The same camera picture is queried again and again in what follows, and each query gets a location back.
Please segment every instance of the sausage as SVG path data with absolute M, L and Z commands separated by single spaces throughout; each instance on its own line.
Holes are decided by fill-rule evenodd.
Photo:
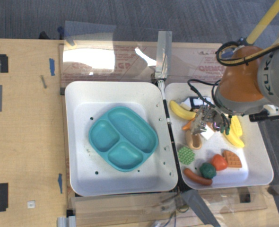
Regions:
M 201 185 L 209 186 L 213 183 L 212 179 L 204 178 L 202 176 L 199 176 L 195 174 L 193 171 L 191 171 L 188 168 L 185 168 L 183 173 L 189 177 L 192 181 L 199 183 Z

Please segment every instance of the banana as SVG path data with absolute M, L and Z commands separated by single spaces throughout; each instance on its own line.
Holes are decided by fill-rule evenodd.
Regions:
M 227 138 L 227 140 L 234 146 L 238 148 L 244 147 L 244 142 L 239 138 L 242 136 L 243 130 L 242 126 L 240 125 L 240 122 L 238 120 L 237 116 L 233 116 L 231 119 L 231 130 L 229 135 L 226 135 L 224 133 L 224 136 Z
M 170 101 L 170 108 L 173 111 L 173 113 L 175 113 L 178 117 L 182 119 L 191 120 L 195 118 L 196 115 L 195 112 L 190 112 L 183 109 L 182 107 L 180 107 L 180 105 L 177 102 L 173 100 Z

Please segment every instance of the white plastic tray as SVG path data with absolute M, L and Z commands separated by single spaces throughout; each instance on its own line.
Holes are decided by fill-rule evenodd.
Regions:
M 159 89 L 144 82 L 72 82 L 65 90 L 70 183 L 82 196 L 164 192 L 177 184 L 177 171 Z M 92 124 L 115 106 L 126 106 L 157 133 L 159 145 L 138 168 L 120 172 L 90 145 Z
M 195 87 L 203 96 L 211 97 L 211 86 L 195 83 Z M 170 100 L 175 100 L 180 103 L 189 96 L 197 95 L 190 90 L 187 83 L 169 84 L 165 88 L 165 95 L 172 123 L 174 141 L 178 150 L 180 147 L 186 145 L 185 132 L 182 130 L 182 127 L 188 121 L 177 117 L 171 111 L 169 102 Z M 203 186 L 195 183 L 183 174 L 183 180 L 189 187 L 193 189 L 228 188 L 266 185 L 272 181 L 273 169 L 258 124 L 256 122 L 250 122 L 248 116 L 239 117 L 239 120 L 243 129 L 243 136 L 241 138 L 245 143 L 244 148 L 234 147 L 220 132 L 216 132 L 209 140 L 202 138 L 202 148 L 194 150 L 196 154 L 194 162 L 188 166 L 182 163 L 180 164 L 182 171 L 185 167 L 188 167 L 200 175 L 199 168 L 202 163 L 210 162 L 215 154 L 222 154 L 222 151 L 227 149 L 240 157 L 243 167 L 239 169 L 227 168 L 223 171 L 218 171 L 217 175 L 213 178 L 213 184 L 211 186 Z

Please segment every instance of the dark green vegetable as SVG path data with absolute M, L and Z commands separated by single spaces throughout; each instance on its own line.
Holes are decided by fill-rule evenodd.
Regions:
M 212 179 L 213 177 L 216 176 L 215 167 L 212 164 L 207 163 L 207 162 L 205 162 L 201 165 L 200 172 L 203 177 L 208 178 L 208 179 Z

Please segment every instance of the wooden table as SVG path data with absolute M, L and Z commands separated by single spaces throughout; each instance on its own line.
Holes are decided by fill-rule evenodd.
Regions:
M 68 206 L 59 40 L 0 39 L 0 54 L 9 57 L 9 72 L 0 73 L 0 183 L 8 183 L 2 226 L 56 226 Z M 50 69 L 54 60 L 54 75 Z M 273 197 L 262 189 L 266 209 L 220 214 L 227 226 L 279 226 Z M 186 216 L 178 226 L 201 225 Z

